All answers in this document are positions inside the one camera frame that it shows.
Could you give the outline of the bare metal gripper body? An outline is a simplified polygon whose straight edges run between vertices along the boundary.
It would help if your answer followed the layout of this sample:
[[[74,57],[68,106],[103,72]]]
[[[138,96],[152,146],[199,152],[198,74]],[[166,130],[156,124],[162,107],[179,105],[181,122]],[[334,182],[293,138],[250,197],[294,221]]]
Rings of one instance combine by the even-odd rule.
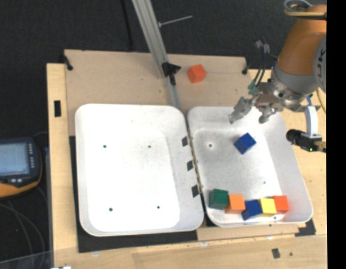
[[[252,81],[252,103],[261,112],[280,112],[289,109],[302,112],[302,100],[312,93],[312,82],[305,78],[281,80],[269,78],[267,82]]]

